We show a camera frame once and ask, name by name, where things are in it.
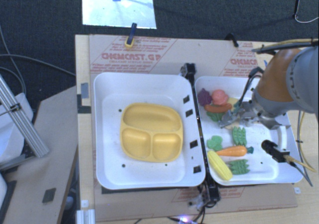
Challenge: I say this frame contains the green pea pods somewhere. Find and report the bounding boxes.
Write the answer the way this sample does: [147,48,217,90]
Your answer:
[227,159,251,176]
[232,126,248,147]

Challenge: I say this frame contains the pink doughnut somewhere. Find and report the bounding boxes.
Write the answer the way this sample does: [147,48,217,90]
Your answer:
[211,89,230,106]

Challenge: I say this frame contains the green broccoli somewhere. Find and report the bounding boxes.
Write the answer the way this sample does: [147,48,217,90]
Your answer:
[206,135,224,152]

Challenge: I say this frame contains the white plastic tray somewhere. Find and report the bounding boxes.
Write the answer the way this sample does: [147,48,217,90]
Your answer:
[93,72,206,190]
[194,76,305,186]

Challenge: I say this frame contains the yellow divided plate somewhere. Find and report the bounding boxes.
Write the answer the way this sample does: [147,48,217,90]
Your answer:
[120,103,185,164]

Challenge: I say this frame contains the purple grapes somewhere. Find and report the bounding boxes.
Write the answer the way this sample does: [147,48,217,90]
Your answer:
[197,88,213,106]

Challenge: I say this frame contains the thin black and white rod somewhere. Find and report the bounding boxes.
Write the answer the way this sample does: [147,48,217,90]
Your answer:
[188,75,213,189]

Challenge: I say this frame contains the green leafy vegetable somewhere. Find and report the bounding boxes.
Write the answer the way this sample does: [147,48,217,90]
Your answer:
[206,111,225,123]

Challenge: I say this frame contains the orange carrot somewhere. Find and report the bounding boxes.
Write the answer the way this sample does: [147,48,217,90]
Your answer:
[215,145,255,158]

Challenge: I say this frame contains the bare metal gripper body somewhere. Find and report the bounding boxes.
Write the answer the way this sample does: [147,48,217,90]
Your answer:
[238,100,278,129]

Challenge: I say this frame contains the red sausage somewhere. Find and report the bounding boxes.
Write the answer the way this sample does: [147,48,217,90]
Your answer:
[204,103,233,113]

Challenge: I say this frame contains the brown cardboard board, red print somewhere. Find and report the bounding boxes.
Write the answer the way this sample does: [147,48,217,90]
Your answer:
[88,34,299,222]

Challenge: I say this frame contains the yellow corn cob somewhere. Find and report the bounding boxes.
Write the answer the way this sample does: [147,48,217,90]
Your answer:
[207,150,234,182]

